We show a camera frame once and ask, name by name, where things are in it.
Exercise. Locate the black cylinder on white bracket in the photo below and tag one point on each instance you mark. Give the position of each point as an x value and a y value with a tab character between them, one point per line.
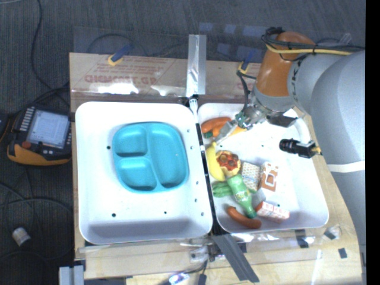
297	147

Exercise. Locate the checked white packet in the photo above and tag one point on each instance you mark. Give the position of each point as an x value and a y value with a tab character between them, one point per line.
250	175

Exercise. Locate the silver metal can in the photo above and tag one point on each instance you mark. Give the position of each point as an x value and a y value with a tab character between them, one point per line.
21	236

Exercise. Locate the white plastic tray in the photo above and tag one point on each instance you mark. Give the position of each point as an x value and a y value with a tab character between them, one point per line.
297	188
95	165

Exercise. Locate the blue divided plate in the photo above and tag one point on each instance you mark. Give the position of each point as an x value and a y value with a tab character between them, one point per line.
166	150

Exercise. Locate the brown cardboard board red print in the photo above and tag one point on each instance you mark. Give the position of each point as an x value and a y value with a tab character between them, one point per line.
130	76

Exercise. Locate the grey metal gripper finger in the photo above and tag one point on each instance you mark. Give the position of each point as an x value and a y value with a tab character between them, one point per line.
228	129

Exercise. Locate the yellow banana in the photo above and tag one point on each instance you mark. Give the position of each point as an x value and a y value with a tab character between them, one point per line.
212	162

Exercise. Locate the red and white carton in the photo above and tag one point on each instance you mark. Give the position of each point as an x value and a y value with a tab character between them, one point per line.
272	212

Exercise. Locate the orange and white carton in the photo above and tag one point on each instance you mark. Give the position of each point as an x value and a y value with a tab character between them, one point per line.
269	177

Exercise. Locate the orange sausage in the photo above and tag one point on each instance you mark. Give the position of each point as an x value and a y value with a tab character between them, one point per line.
244	220
214	122

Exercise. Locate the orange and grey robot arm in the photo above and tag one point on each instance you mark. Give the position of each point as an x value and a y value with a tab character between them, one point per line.
335	99

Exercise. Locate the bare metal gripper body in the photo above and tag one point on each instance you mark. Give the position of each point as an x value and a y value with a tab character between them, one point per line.
256	115

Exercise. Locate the pizza slice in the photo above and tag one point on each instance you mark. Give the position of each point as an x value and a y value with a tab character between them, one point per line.
228	161

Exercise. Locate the green bottle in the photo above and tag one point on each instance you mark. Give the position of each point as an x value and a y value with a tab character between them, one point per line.
240	190

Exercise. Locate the green broccoli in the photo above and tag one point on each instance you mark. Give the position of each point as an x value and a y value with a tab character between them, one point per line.
220	189

